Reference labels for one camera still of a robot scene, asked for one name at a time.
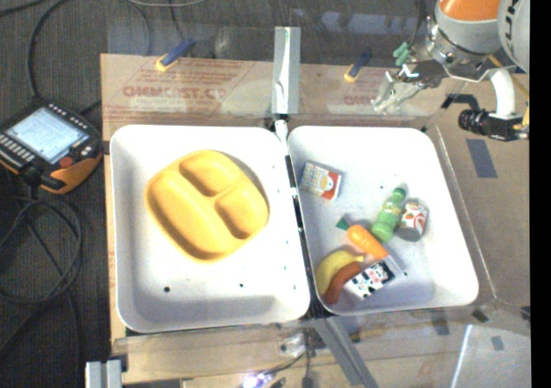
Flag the orange carrot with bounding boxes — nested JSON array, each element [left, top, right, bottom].
[[335, 217, 390, 261]]

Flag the green plastic bottle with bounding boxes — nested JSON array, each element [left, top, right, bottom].
[[370, 187, 408, 244]]

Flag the red sausage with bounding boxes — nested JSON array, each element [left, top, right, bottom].
[[324, 261, 363, 305]]

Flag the white and red carton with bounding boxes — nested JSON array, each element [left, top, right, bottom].
[[299, 161, 344, 201]]

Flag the brown cardboard board red print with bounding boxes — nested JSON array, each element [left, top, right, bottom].
[[99, 53, 531, 385]]

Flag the yellow banana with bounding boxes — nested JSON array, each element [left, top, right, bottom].
[[314, 249, 365, 296]]

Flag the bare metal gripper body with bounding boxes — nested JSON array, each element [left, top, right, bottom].
[[397, 15, 500, 89]]

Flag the white and orange can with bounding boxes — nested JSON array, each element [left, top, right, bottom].
[[398, 200, 430, 235]]

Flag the yellow divided plate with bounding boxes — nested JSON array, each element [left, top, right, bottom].
[[144, 149, 270, 263]]

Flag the white plastic tray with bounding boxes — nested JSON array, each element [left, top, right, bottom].
[[286, 125, 480, 317], [108, 124, 312, 334]]

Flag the black cylinder on white bracket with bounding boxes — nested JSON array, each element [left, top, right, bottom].
[[457, 66, 529, 142]]

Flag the black and white cow carton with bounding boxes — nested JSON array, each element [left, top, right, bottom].
[[344, 258, 397, 300]]

